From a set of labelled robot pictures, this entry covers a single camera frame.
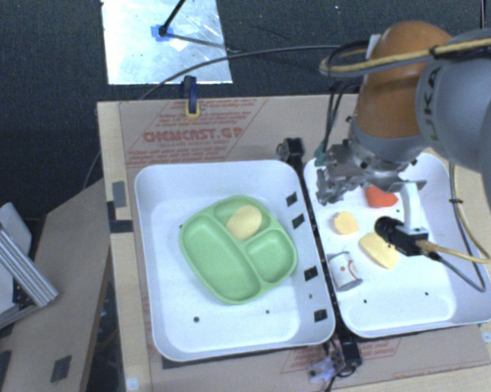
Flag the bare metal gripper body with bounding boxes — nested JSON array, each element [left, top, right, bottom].
[[319, 135, 414, 196]]

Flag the small yellow-orange toy biscuit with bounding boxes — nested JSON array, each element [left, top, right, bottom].
[[332, 210, 361, 237]]

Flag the orange toy carrot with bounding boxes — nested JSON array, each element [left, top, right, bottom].
[[363, 182, 400, 211]]

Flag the thin black rod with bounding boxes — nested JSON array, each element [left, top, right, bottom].
[[290, 154, 350, 349]]

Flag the yellow toy food slice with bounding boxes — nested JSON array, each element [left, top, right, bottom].
[[358, 230, 401, 272]]

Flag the small white can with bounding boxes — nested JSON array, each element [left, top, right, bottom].
[[325, 249, 366, 293]]

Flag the yellow oval toy bread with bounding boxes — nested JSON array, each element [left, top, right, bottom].
[[223, 203, 265, 242]]

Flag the green divided plate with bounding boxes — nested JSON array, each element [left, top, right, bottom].
[[176, 190, 301, 310]]

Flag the white plastic tray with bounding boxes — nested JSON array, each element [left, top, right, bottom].
[[301, 144, 491, 344], [132, 152, 340, 365]]

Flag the brown cardboard board, red print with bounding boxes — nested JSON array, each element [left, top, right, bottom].
[[117, 76, 491, 392]]

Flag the black block with thin wires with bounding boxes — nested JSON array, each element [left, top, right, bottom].
[[275, 135, 308, 163], [338, 336, 364, 370]]

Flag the black cylinder on white bracket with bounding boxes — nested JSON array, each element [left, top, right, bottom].
[[371, 177, 433, 260]]

